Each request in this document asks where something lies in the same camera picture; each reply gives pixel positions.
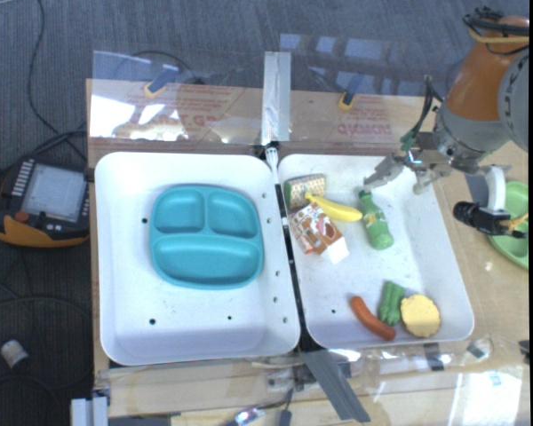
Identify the white plastic tray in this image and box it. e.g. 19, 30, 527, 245
276, 153, 475, 351
93, 150, 302, 367

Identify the green bottle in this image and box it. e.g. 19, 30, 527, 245
357, 189, 395, 251

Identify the blue divided plate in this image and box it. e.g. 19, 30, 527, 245
148, 184, 266, 290

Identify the yellow banana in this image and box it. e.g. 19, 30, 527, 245
304, 191, 364, 223

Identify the yellow biscuit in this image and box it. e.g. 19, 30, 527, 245
399, 293, 442, 339

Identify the small grey can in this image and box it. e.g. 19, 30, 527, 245
0, 339, 30, 369

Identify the black cylinder on white bracket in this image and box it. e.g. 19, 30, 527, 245
452, 164, 514, 237

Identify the green divided plate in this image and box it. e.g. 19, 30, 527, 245
487, 179, 530, 272

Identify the brown and white carton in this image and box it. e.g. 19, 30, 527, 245
287, 201, 351, 266

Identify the green toy vegetable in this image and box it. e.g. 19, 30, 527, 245
377, 280, 407, 327

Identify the green and yellow packet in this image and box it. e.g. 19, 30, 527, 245
283, 172, 328, 210

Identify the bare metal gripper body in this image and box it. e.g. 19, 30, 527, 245
397, 130, 494, 179

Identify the brown cardboard board red print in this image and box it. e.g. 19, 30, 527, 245
84, 77, 530, 421

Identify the orange sausage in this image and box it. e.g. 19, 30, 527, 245
348, 295, 398, 342

